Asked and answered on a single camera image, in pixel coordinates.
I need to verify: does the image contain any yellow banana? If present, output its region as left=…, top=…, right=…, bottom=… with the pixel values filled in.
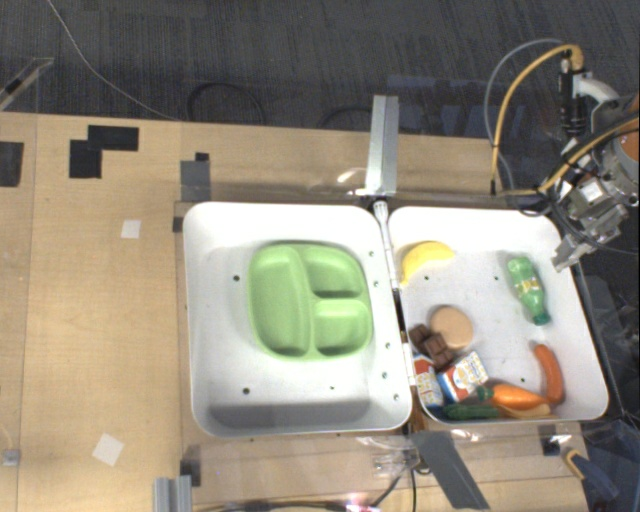
left=398, top=240, right=457, bottom=288

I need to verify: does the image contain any white and orange carton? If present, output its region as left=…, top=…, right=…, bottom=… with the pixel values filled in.
left=435, top=350, right=490, bottom=405

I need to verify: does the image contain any green divided plate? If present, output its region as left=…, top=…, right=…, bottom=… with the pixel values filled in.
left=246, top=240, right=376, bottom=359

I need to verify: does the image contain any tan round biscuit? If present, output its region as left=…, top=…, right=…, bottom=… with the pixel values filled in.
left=429, top=305, right=475, bottom=352

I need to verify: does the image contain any green plastic bottle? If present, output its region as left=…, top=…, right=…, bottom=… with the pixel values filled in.
left=505, top=255, right=553, bottom=327

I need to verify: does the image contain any dark green pea pod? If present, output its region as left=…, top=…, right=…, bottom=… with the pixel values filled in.
left=441, top=402, right=502, bottom=422

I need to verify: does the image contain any white plastic tray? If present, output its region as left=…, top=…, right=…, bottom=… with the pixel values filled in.
left=387, top=205, right=611, bottom=426
left=181, top=200, right=414, bottom=439

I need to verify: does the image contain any red and white carton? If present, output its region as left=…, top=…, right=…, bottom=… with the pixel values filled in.
left=412, top=353, right=446, bottom=409

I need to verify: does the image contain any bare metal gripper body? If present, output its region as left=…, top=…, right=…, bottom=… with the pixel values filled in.
left=555, top=145, right=640, bottom=247

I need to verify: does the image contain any orange sausage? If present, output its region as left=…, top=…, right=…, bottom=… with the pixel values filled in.
left=532, top=343, right=567, bottom=405

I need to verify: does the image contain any orange carrot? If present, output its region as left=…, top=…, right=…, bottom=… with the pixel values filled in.
left=475, top=381, right=551, bottom=413

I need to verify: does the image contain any black cylinder on white bracket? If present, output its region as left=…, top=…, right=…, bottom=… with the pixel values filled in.
left=557, top=58, right=622, bottom=137

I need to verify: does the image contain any brown chocolate bar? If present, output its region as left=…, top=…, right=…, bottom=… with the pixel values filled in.
left=408, top=323, right=457, bottom=372

